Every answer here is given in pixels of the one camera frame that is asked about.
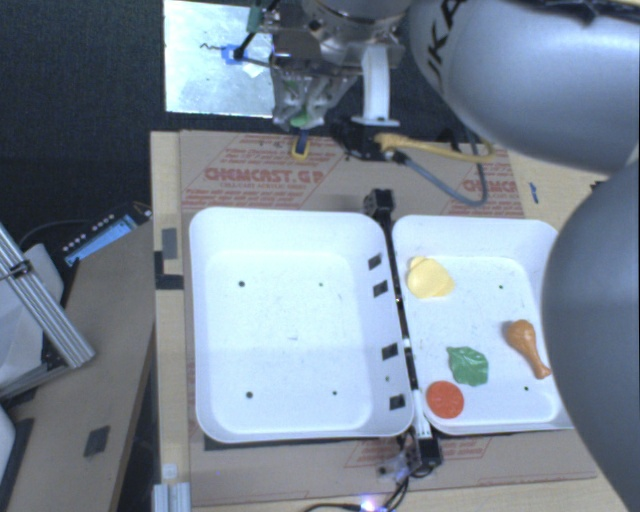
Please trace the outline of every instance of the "empty white tray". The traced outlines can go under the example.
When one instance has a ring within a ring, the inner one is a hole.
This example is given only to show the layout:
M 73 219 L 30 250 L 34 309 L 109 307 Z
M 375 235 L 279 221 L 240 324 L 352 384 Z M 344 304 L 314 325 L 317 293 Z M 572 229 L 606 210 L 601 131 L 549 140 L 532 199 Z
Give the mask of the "empty white tray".
M 413 417 L 384 235 L 350 213 L 190 226 L 196 413 L 226 443 L 393 436 Z
M 534 325 L 537 348 L 549 358 L 540 321 L 544 270 L 556 231 L 540 221 L 407 216 L 393 230 L 414 362 L 429 422 L 452 435 L 571 428 L 553 376 L 534 377 L 524 357 L 506 342 L 509 322 Z M 442 298 L 420 300 L 406 287 L 414 256 L 440 262 L 456 283 Z M 489 362 L 489 380 L 458 384 L 465 406 L 442 419 L 427 405 L 435 381 L 454 382 L 447 347 L 469 346 Z

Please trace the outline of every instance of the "yellow clip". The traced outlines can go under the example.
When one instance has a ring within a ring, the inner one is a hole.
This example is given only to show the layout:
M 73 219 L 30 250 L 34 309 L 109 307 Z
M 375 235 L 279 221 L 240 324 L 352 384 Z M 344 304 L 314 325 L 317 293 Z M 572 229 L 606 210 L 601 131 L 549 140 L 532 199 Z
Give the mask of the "yellow clip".
M 298 162 L 302 162 L 302 161 L 306 160 L 307 157 L 309 156 L 309 147 L 311 146 L 311 143 L 310 143 L 309 139 L 307 138 L 306 143 L 304 145 L 304 151 L 302 153 L 298 153 L 296 148 L 298 146 L 298 142 L 299 141 L 300 141 L 300 135 L 298 135 L 293 140 L 293 144 L 291 145 L 291 156 L 293 157 L 294 160 L 298 160 Z

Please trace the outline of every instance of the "dark floor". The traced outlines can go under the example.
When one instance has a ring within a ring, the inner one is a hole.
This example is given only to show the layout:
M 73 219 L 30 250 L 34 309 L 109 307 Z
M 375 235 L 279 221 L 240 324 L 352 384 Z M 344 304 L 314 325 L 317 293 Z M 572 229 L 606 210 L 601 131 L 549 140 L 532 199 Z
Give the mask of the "dark floor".
M 162 27 L 161 0 L 0 2 L 0 222 L 15 239 L 51 221 L 149 203 L 152 130 L 278 131 L 266 120 L 166 113 Z M 410 55 L 393 73 L 392 90 L 392 116 L 405 133 L 433 139 L 448 127 L 460 131 Z M 360 94 L 358 84 L 332 115 L 358 113 Z M 31 241 L 54 249 L 64 235 L 58 228 Z M 123 511 L 148 506 L 152 395 Z

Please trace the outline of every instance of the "white tray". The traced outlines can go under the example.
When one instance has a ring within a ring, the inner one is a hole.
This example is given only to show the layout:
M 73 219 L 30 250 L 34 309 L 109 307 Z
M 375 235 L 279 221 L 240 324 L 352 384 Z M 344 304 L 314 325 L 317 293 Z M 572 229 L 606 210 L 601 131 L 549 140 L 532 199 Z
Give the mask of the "white tray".
M 537 348 L 549 365 L 540 322 L 542 280 L 556 231 L 540 221 L 407 216 L 393 230 L 403 301 L 429 422 L 452 434 L 571 428 L 553 376 L 534 377 L 527 361 L 504 337 L 509 322 L 530 321 Z M 414 256 L 436 259 L 456 283 L 446 297 L 420 300 L 406 287 Z M 442 419 L 425 391 L 438 380 L 454 382 L 447 347 L 469 346 L 489 362 L 489 381 L 458 384 L 465 406 Z
M 196 413 L 207 435 L 237 443 L 408 428 L 411 389 L 373 220 L 210 208 L 191 222 L 190 248 Z

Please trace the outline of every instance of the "toy chicken drumstick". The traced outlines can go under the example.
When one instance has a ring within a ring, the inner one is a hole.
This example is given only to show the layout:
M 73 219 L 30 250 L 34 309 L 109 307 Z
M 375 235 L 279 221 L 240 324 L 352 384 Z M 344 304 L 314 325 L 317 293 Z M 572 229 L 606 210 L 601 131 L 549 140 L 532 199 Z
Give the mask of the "toy chicken drumstick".
M 538 355 L 536 331 L 530 322 L 526 320 L 513 322 L 507 329 L 507 341 L 531 363 L 537 379 L 544 379 L 551 375 L 551 370 L 542 363 Z

